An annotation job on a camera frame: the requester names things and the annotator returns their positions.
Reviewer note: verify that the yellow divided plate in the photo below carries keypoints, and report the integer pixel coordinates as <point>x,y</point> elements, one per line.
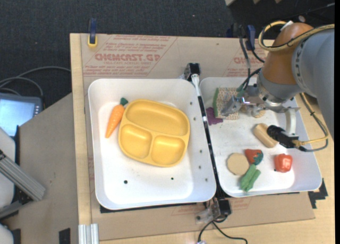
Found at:
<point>154,131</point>

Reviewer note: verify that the green and tan sandwich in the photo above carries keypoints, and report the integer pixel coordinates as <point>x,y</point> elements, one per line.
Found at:
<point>218,98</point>

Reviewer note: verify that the orange carrot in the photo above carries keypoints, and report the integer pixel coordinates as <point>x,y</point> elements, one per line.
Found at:
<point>114,119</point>

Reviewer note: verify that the thin black and white rod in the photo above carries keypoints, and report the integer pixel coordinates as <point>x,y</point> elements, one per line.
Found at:
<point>205,126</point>

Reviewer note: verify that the tan bread roll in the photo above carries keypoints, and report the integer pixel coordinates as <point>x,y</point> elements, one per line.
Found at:
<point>263,134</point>

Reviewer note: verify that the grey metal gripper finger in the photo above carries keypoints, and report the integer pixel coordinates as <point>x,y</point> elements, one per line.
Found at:
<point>255,110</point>
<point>231,106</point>

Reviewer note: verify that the purple grapes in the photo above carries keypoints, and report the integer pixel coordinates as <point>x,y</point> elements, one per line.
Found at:
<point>212,119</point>

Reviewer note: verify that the brown cardboard board red print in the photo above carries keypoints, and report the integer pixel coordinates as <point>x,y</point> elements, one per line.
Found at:
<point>127,59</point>

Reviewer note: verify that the black cylinder on white bracket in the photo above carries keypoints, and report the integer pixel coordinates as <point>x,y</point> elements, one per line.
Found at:
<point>281,134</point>

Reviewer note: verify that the small tan biscuit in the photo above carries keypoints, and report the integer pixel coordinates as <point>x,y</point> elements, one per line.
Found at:
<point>261,114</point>

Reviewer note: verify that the red pepper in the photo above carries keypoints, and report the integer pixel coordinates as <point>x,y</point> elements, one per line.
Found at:
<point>283,162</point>

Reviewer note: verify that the white plastic tray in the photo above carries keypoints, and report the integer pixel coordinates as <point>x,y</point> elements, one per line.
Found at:
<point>233,136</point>
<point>148,187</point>

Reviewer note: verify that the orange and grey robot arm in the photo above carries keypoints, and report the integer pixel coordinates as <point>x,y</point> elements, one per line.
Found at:
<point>305,59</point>

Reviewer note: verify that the round tan biscuit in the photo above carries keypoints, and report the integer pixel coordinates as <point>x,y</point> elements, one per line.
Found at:
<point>237,163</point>

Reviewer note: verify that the red strawberry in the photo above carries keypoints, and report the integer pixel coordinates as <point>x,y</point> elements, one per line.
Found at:
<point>253,155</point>

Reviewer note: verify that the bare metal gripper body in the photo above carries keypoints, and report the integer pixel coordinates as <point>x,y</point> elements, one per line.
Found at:
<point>271,101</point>

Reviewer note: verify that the green beans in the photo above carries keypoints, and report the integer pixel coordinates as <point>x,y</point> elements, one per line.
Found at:
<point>249,177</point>

